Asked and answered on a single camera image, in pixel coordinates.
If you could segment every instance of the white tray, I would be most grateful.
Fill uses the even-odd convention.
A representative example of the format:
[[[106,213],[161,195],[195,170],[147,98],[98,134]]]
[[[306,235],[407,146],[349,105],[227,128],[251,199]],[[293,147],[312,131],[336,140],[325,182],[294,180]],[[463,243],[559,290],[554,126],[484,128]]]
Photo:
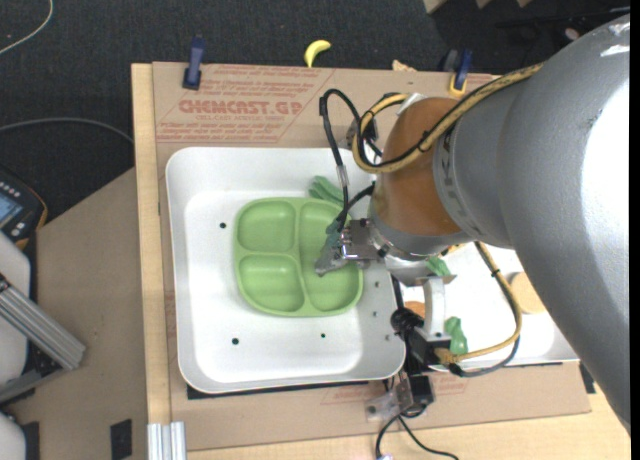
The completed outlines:
[[[371,184],[342,151],[352,193]],[[190,147],[167,164],[178,362],[206,393],[388,378],[404,343],[389,317],[396,309],[384,264],[364,271],[360,302],[330,317],[264,314],[239,293],[233,224],[247,202],[306,196],[314,176],[338,184],[329,149]],[[366,215],[368,199],[351,211]]]

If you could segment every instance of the yellow toy banana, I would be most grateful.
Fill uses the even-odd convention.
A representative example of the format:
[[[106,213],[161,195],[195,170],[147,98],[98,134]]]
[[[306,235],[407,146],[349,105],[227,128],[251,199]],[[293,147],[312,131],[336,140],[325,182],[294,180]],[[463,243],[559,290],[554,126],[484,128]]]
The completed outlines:
[[[316,40],[307,46],[306,51],[304,52],[304,61],[307,64],[307,67],[311,67],[313,65],[313,61],[315,60],[318,53],[322,53],[331,47],[331,43],[326,40]]]

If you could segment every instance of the white cable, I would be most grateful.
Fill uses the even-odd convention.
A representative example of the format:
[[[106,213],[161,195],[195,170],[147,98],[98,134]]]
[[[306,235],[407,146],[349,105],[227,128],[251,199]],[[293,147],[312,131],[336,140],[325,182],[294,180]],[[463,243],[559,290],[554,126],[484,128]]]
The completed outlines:
[[[1,48],[0,49],[0,55],[5,54],[7,51],[9,51],[10,49],[15,48],[16,46],[19,46],[20,44],[22,44],[23,42],[28,41],[30,38],[34,37],[35,35],[37,35],[40,30],[42,30],[45,26],[47,26],[47,23],[51,20],[51,16],[53,15],[53,0],[49,0],[49,13],[47,14],[47,17],[45,18],[45,20],[42,22],[42,24],[40,26],[38,26],[35,30],[33,30],[30,34],[28,34],[25,37],[22,37],[21,39],[17,40],[16,42],[14,42],[13,44],[9,44],[8,46]]]

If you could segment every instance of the yellow cable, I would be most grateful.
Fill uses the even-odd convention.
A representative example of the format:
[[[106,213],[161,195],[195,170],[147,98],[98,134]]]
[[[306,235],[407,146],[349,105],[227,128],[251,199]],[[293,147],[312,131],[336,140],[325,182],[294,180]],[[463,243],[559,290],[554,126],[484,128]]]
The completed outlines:
[[[502,90],[514,83],[518,83],[519,81],[525,80],[532,75],[534,75],[538,70],[542,67],[542,64],[532,65],[530,67],[525,67],[523,69],[519,69],[517,71],[510,72],[505,74],[504,76],[497,78],[486,85],[480,87],[473,93],[469,94],[465,99],[460,101],[458,105],[456,105],[453,109],[451,109],[439,122],[436,126],[431,130],[431,132],[416,146],[414,147],[409,154],[403,158],[402,160],[396,161],[395,163],[389,163],[388,165],[383,166],[372,166],[366,163],[358,152],[358,143],[353,142],[352,151],[353,157],[358,164],[358,166],[368,172],[370,174],[381,174],[381,173],[389,173],[395,172],[403,167],[406,167],[413,161],[415,161],[421,154],[428,151],[433,147],[436,140],[445,133],[462,115],[464,115],[467,111],[473,108],[480,101],[490,96],[491,94],[497,92],[498,90]],[[403,95],[393,96],[387,99],[384,99],[373,106],[370,110],[365,112],[360,121],[360,132],[361,134],[364,132],[365,128],[373,120],[376,113],[379,110],[389,106],[389,104],[394,104],[400,102],[399,99],[403,97]]]
[[[513,317],[515,318],[515,321],[516,321],[516,328],[513,334],[511,335],[511,337],[509,337],[508,339],[505,339],[501,343],[496,344],[494,346],[490,346],[488,348],[482,348],[480,350],[476,350],[473,352],[454,354],[451,352],[451,350],[447,348],[436,348],[435,354],[440,359],[440,362],[442,362],[442,364],[444,365],[458,364],[460,361],[463,361],[463,360],[480,357],[481,355],[487,355],[488,353],[493,353],[493,352],[497,352],[498,350],[502,350],[502,348],[506,348],[507,346],[513,344],[516,341],[516,339],[520,336],[520,331],[522,330],[522,309],[520,308],[518,301],[515,299],[513,292],[511,291],[511,285],[507,282],[507,279],[504,278],[502,273],[500,273],[500,270],[497,267],[495,261],[493,260],[493,257],[491,256],[491,253],[489,252],[487,247],[483,243],[480,243],[479,241],[476,241],[474,243],[483,261],[486,263],[486,265],[491,270],[492,275],[498,281],[498,284],[500,285],[500,288],[502,289],[502,291],[506,294],[505,296],[507,296],[508,299],[511,300],[511,306],[513,308]]]

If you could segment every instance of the multimeter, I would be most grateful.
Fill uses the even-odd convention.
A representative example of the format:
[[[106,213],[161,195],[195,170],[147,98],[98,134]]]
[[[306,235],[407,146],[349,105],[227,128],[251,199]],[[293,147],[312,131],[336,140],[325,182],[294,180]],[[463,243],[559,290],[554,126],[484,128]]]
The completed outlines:
[[[46,219],[47,206],[38,194],[0,165],[0,230],[24,248]]]

